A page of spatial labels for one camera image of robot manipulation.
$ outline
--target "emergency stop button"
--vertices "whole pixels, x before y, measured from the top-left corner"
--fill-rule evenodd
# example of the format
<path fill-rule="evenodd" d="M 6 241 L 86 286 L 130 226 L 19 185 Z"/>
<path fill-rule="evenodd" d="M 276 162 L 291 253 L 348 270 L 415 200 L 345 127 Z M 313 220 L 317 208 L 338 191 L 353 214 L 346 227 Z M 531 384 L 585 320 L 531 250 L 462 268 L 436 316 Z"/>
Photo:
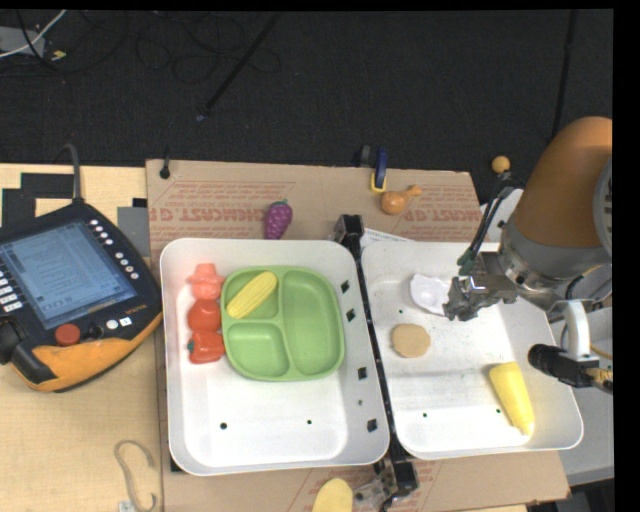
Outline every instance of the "emergency stop button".
<path fill-rule="evenodd" d="M 59 346 L 69 347 L 80 341 L 80 329 L 74 324 L 62 324 L 56 329 L 54 337 Z"/>

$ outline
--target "white cable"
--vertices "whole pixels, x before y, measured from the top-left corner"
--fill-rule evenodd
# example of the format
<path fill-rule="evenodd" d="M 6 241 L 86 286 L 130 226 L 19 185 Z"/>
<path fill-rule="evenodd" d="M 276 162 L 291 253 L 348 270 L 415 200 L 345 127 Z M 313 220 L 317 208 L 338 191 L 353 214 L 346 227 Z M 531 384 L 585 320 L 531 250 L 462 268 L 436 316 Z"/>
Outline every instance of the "white cable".
<path fill-rule="evenodd" d="M 44 27 L 42 29 L 42 32 L 40 32 L 36 37 L 33 38 L 33 40 L 31 41 L 31 44 L 33 45 L 34 43 L 38 42 L 40 39 L 42 39 L 42 36 L 44 36 L 51 27 L 53 27 L 56 23 L 58 23 L 58 21 L 60 20 L 60 18 L 62 18 L 65 14 L 67 13 L 66 9 L 62 9 L 58 15 L 53 18 L 46 27 Z M 29 48 L 28 44 L 25 44 L 24 46 L 21 46 L 20 48 L 16 48 L 15 50 L 11 50 L 5 53 L 0 53 L 0 59 L 3 57 L 9 57 L 10 55 L 15 55 L 16 53 L 20 53 L 23 50 L 26 50 L 27 48 Z"/>

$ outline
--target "yellow corn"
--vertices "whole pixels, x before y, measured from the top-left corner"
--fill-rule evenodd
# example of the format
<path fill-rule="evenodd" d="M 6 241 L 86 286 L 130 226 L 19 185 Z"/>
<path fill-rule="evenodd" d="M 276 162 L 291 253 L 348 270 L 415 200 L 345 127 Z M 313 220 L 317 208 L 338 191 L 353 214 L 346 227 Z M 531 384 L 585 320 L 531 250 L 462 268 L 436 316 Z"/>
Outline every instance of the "yellow corn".
<path fill-rule="evenodd" d="M 227 313 L 231 318 L 244 318 L 262 304 L 271 295 L 278 284 L 278 278 L 273 272 L 265 270 L 242 289 L 227 304 Z"/>

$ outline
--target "white plastic tray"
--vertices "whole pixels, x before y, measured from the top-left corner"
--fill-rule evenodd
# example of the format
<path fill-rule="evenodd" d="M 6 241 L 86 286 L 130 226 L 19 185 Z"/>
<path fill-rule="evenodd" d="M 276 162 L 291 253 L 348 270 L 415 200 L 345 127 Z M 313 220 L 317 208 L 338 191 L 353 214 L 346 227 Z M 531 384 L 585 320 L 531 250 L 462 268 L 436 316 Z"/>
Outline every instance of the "white plastic tray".
<path fill-rule="evenodd" d="M 240 375 L 226 356 L 191 363 L 186 317 L 194 299 L 186 279 L 206 262 L 221 275 L 261 265 L 297 265 L 321 273 L 343 313 L 340 368 L 317 380 L 264 382 Z M 204 476 L 359 465 L 384 456 L 389 429 L 357 270 L 344 247 L 329 241 L 185 238 L 165 247 L 160 272 L 169 446 L 184 471 Z M 343 292 L 345 282 L 349 288 Z"/>
<path fill-rule="evenodd" d="M 481 309 L 467 322 L 450 321 L 417 306 L 409 283 L 414 274 L 445 282 L 457 275 L 456 260 L 468 244 L 387 242 L 362 255 L 371 313 L 402 446 L 420 459 L 567 449 L 582 438 L 573 390 L 527 361 L 536 343 L 555 345 L 545 313 L 519 298 L 515 304 Z M 497 250 L 485 244 L 483 250 Z M 424 356 L 404 358 L 391 345 L 400 323 L 431 335 Z M 535 414 L 531 437 L 511 426 L 488 378 L 492 365 L 517 361 Z"/>

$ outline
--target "green divided plate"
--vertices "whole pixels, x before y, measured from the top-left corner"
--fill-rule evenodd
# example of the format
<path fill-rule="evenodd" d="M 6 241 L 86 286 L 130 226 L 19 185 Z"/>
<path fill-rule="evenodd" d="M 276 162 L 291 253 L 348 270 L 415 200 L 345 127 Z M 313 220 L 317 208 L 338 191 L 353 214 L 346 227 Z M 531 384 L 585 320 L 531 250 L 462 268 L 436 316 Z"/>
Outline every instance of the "green divided plate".
<path fill-rule="evenodd" d="M 255 276 L 269 270 L 276 290 L 251 314 L 231 318 L 226 305 Z M 303 267 L 249 267 L 227 276 L 220 296 L 222 337 L 231 365 L 245 377 L 269 381 L 318 379 L 344 359 L 344 330 L 333 287 Z"/>

